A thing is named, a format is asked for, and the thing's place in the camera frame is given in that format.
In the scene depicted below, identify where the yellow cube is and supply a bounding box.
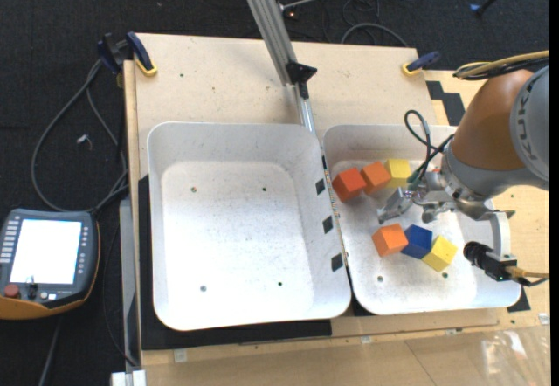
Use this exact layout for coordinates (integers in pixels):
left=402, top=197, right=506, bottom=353
left=421, top=235, right=459, bottom=273
left=383, top=158, right=414, bottom=190

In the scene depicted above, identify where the black cylinder on white bracket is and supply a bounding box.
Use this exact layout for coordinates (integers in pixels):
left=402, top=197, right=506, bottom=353
left=462, top=208, right=520, bottom=284

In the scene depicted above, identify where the pale wood board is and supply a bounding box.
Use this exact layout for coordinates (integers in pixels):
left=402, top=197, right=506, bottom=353
left=123, top=31, right=550, bottom=367

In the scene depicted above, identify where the orange cube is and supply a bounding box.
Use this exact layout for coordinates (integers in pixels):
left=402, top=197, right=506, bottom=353
left=360, top=161, right=392, bottom=196
left=371, top=223, right=410, bottom=258

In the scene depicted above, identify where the white plastic tray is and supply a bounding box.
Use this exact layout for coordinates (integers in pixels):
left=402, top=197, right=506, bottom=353
left=146, top=121, right=353, bottom=332
left=321, top=123, right=523, bottom=317

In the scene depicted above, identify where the red-orange cube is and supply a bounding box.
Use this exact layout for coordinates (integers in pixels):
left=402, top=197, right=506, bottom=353
left=331, top=167, right=368, bottom=203

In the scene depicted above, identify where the blue cube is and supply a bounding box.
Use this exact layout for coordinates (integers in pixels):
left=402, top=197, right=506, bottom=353
left=399, top=224, right=434, bottom=260

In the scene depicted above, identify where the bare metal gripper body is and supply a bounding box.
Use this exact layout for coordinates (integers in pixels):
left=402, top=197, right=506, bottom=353
left=410, top=170, right=499, bottom=223

